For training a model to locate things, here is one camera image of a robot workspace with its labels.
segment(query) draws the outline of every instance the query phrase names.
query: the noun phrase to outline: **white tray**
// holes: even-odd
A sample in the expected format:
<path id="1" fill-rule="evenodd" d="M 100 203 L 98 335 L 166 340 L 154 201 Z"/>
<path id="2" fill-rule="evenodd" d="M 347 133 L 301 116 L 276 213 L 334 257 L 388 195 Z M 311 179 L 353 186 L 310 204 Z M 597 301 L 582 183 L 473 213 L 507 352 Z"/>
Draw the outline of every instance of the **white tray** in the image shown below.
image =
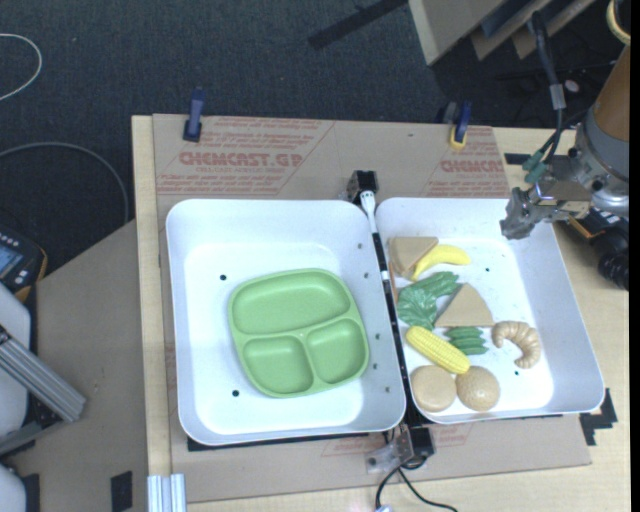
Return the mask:
<path id="1" fill-rule="evenodd" d="M 227 445 L 384 431 L 406 395 L 364 213 L 329 201 L 189 199 L 166 222 L 176 336 L 178 410 L 195 441 Z M 272 398 L 245 375 L 227 301 L 258 276 L 321 268 L 342 278 L 362 316 L 369 365 L 357 380 L 314 395 Z"/>
<path id="2" fill-rule="evenodd" d="M 471 363 L 498 378 L 500 400 L 486 413 L 468 409 L 457 398 L 440 413 L 420 411 L 437 423 L 586 412 L 604 399 L 602 376 L 551 224 L 537 225 L 526 239 L 507 240 L 499 225 L 506 204 L 500 199 L 393 198 L 376 212 L 385 247 L 394 236 L 436 236 L 471 257 L 470 265 L 438 265 L 423 277 L 452 271 L 459 275 L 458 282 L 478 290 L 494 321 L 524 321 L 539 332 L 542 358 L 522 370 L 513 363 L 520 350 L 511 342 L 495 348 L 490 329 L 484 329 L 490 350 L 471 356 Z M 399 290 L 410 282 L 397 278 L 395 284 Z M 446 298 L 439 300 L 440 309 L 445 302 Z M 404 335 L 408 326 L 400 322 L 400 327 Z M 430 364 L 406 343 L 404 354 L 409 374 Z"/>

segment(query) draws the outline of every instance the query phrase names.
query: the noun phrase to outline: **white cable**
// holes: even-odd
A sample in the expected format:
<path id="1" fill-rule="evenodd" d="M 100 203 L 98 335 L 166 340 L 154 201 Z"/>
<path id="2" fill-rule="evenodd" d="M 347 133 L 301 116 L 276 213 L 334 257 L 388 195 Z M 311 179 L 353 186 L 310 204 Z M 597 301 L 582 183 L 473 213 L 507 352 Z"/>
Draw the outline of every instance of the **white cable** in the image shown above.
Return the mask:
<path id="1" fill-rule="evenodd" d="M 31 85 L 31 83 L 36 78 L 38 78 L 38 75 L 40 74 L 40 71 L 42 70 L 42 53 L 40 52 L 40 48 L 38 48 L 36 43 L 34 43 L 31 39 L 29 39 L 27 37 L 20 36 L 18 34 L 0 34 L 0 37 L 9 37 L 9 38 L 14 38 L 14 39 L 19 39 L 20 41 L 24 41 L 25 43 L 28 43 L 36 51 L 36 54 L 38 55 L 38 68 L 36 69 L 36 72 L 33 74 L 33 76 L 31 78 L 29 78 L 29 80 L 27 80 L 24 84 L 22 84 L 17 89 L 11 91 L 8 94 L 5 94 L 4 96 L 0 96 L 0 101 L 3 101 L 3 100 L 6 100 L 7 98 L 10 98 L 11 96 L 15 96 L 20 91 L 26 89 L 27 87 L 29 87 Z"/>

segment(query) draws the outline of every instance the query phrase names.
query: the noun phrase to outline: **toy food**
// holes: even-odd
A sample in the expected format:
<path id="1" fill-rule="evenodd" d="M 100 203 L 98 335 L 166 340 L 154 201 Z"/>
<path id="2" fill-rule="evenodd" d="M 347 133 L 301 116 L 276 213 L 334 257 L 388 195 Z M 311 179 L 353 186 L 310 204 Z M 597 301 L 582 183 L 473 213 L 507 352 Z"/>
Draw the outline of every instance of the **toy food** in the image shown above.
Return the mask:
<path id="1" fill-rule="evenodd" d="M 456 389 L 460 401 L 474 411 L 488 411 L 500 399 L 498 379 L 481 366 L 472 366 L 466 373 L 456 375 Z"/>
<path id="2" fill-rule="evenodd" d="M 398 317 L 409 325 L 421 325 L 432 330 L 438 312 L 436 299 L 456 291 L 459 287 L 457 281 L 458 276 L 453 272 L 436 272 L 405 286 L 398 293 Z"/>
<path id="3" fill-rule="evenodd" d="M 405 337 L 409 345 L 448 372 L 465 373 L 471 366 L 469 358 L 459 349 L 424 327 L 409 327 Z"/>
<path id="4" fill-rule="evenodd" d="M 453 327 L 445 332 L 449 343 L 467 355 L 484 354 L 489 349 L 484 346 L 482 330 L 477 327 Z"/>
<path id="5" fill-rule="evenodd" d="M 396 236 L 389 240 L 389 258 L 394 270 L 409 278 L 416 262 L 438 245 L 435 236 Z"/>
<path id="6" fill-rule="evenodd" d="M 417 281 L 420 274 L 438 263 L 468 265 L 471 263 L 471 258 L 464 250 L 459 247 L 455 247 L 454 245 L 436 245 L 416 262 L 411 280 Z"/>
<path id="7" fill-rule="evenodd" d="M 515 360 L 520 368 L 527 369 L 534 366 L 542 354 L 538 331 L 526 322 L 506 321 L 498 322 L 491 331 L 493 344 L 500 348 L 506 339 L 515 343 L 522 350 L 522 357 Z"/>
<path id="8" fill-rule="evenodd" d="M 411 390 L 416 404 L 428 412 L 440 412 L 456 399 L 456 383 L 439 366 L 419 366 L 411 373 Z"/>
<path id="9" fill-rule="evenodd" d="M 462 285 L 435 322 L 436 327 L 490 325 L 493 325 L 493 315 L 484 299 L 469 283 Z"/>

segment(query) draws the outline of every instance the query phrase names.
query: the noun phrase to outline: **black floor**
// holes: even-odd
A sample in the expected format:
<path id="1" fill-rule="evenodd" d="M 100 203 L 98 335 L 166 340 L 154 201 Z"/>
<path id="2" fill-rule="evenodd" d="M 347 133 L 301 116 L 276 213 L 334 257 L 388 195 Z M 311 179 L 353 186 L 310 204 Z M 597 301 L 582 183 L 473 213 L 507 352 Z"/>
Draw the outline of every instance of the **black floor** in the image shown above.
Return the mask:
<path id="1" fill-rule="evenodd" d="M 479 62 L 463 39 L 429 67 L 402 2 L 318 44 L 378 2 L 0 0 L 0 33 L 28 37 L 43 55 L 40 76 L 0 101 L 0 225 L 39 243 L 50 271 L 113 232 L 123 200 L 103 162 L 68 147 L 3 151 L 86 148 L 133 203 L 131 116 L 186 113 L 195 86 L 211 115 L 429 123 L 447 102 L 470 100 L 474 124 L 553 126 L 535 54 L 520 60 L 507 42 Z M 593 103 L 622 50 L 606 5 L 597 0 L 551 38 L 559 78 L 580 86 L 566 93 L 569 115 Z M 36 64 L 28 44 L 0 37 L 0 97 Z"/>

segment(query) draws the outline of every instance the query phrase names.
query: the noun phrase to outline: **green plate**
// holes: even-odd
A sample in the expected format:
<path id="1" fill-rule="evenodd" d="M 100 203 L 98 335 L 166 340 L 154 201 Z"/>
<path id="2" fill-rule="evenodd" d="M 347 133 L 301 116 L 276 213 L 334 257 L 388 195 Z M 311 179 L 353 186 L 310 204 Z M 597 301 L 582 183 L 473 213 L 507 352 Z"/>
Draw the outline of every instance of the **green plate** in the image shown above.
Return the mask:
<path id="1" fill-rule="evenodd" d="M 369 345 L 351 292 L 321 269 L 270 274 L 238 286 L 229 324 L 251 382 L 273 397 L 309 395 L 359 377 Z"/>

